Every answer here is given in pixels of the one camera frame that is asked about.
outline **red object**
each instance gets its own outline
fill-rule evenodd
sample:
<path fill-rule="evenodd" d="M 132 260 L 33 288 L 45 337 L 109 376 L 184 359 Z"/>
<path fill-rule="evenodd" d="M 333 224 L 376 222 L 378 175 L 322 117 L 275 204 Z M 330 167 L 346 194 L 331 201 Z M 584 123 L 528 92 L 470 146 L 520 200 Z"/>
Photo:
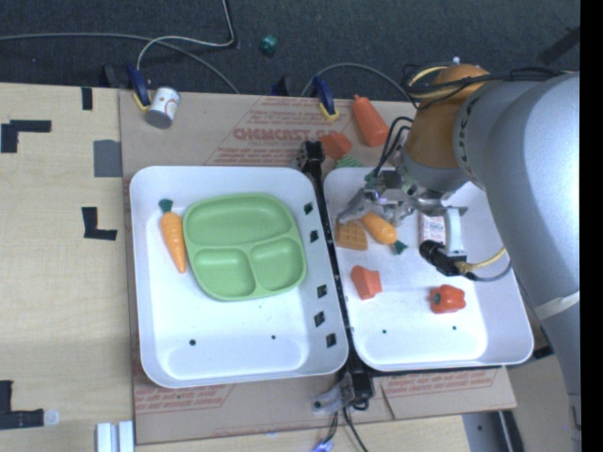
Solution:
<path fill-rule="evenodd" d="M 449 284 L 442 284 L 430 292 L 430 304 L 432 311 L 437 314 L 458 312 L 466 306 L 464 291 Z"/>
<path fill-rule="evenodd" d="M 371 299 L 377 293 L 383 291 L 379 271 L 371 271 L 365 267 L 356 265 L 351 269 L 351 280 L 354 282 L 354 286 L 356 286 L 360 299 Z"/>
<path fill-rule="evenodd" d="M 369 99 L 356 94 L 351 108 L 367 144 L 370 147 L 383 145 L 387 139 L 389 127 Z"/>
<path fill-rule="evenodd" d="M 319 140 L 322 142 L 324 153 L 335 161 L 341 159 L 351 149 L 350 140 L 341 132 L 327 134 L 326 136 L 321 137 Z"/>

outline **orange cylinder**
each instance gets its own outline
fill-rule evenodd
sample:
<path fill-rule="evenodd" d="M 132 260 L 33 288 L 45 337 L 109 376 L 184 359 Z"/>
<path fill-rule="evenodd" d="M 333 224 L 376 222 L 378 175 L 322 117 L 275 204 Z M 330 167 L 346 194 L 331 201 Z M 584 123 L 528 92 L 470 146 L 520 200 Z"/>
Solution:
<path fill-rule="evenodd" d="M 367 145 L 370 147 L 383 145 L 389 127 L 369 99 L 356 94 L 351 108 Z"/>

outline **tray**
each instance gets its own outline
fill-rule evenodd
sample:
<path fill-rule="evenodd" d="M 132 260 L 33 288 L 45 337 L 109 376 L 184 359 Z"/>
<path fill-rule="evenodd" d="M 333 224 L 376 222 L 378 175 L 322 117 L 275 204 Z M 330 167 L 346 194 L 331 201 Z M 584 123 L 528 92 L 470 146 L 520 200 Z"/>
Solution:
<path fill-rule="evenodd" d="M 295 219 L 268 194 L 196 202 L 185 214 L 184 236 L 195 278 L 215 299 L 273 296 L 305 277 L 305 254 Z"/>
<path fill-rule="evenodd" d="M 158 229 L 164 198 L 181 216 L 194 203 L 243 193 L 270 195 L 300 233 L 307 262 L 286 293 L 223 301 L 178 273 Z M 333 373 L 348 342 L 312 183 L 286 168 L 150 167 L 130 184 L 140 358 L 163 387 Z"/>
<path fill-rule="evenodd" d="M 324 190 L 332 229 L 335 217 L 370 171 L 341 168 L 327 175 Z M 468 207 L 461 224 L 469 261 L 481 261 L 500 250 L 482 191 L 467 184 L 446 205 Z M 362 361 L 384 372 L 524 362 L 532 353 L 533 338 L 513 273 L 496 282 L 447 278 L 419 255 L 418 226 L 414 213 L 398 228 L 399 239 L 408 246 L 400 255 L 370 236 L 366 251 L 335 248 L 353 343 Z M 505 256 L 479 274 L 497 275 L 507 263 Z M 361 300 L 350 277 L 355 265 L 378 270 L 383 291 Z M 456 313 L 436 315 L 428 296 L 444 283 L 463 289 L 467 305 Z"/>

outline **blue clamp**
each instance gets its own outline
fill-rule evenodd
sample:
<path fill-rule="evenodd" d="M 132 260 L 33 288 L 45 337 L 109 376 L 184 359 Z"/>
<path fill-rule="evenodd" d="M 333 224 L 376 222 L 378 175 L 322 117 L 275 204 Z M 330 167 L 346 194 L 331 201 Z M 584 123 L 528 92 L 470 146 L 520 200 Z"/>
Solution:
<path fill-rule="evenodd" d="M 142 73 L 133 65 L 128 64 L 126 67 L 128 72 L 128 77 L 130 78 L 130 83 L 134 88 L 134 92 L 136 96 L 139 98 L 139 102 L 143 107 L 151 105 L 151 99 L 149 98 L 149 91 L 147 90 L 147 86 L 144 83 L 144 77 Z"/>
<path fill-rule="evenodd" d="M 318 105 L 320 113 L 327 121 L 334 121 L 339 117 L 339 111 L 335 109 L 331 89 L 319 75 L 314 76 L 312 84 L 314 84 L 315 92 L 320 99 L 320 104 Z"/>

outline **white tray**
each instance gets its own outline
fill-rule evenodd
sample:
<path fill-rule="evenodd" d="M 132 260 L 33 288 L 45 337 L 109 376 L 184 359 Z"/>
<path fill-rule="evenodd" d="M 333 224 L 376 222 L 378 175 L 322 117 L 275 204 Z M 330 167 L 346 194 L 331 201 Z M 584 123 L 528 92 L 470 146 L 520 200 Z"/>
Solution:
<path fill-rule="evenodd" d="M 327 175 L 324 188 L 332 229 L 370 171 L 343 168 Z M 482 191 L 467 184 L 447 205 L 468 206 L 462 235 L 469 262 L 487 259 L 501 248 Z M 336 247 L 353 342 L 364 363 L 381 371 L 424 370 L 521 363 L 530 356 L 530 323 L 513 273 L 496 282 L 440 274 L 418 253 L 418 213 L 402 222 L 398 236 L 409 247 L 400 255 L 370 236 L 366 251 Z M 505 256 L 476 274 L 494 276 L 507 264 Z M 379 271 L 382 293 L 364 301 L 358 297 L 350 277 L 355 265 Z M 443 315 L 431 311 L 429 291 L 443 283 L 465 291 L 464 309 Z"/>
<path fill-rule="evenodd" d="M 298 224 L 307 273 L 269 298 L 223 302 L 177 272 L 159 232 L 163 198 L 181 216 L 194 202 L 262 192 Z M 285 168 L 150 167 L 130 185 L 140 358 L 157 384 L 190 387 L 333 373 L 348 342 L 311 182 Z"/>

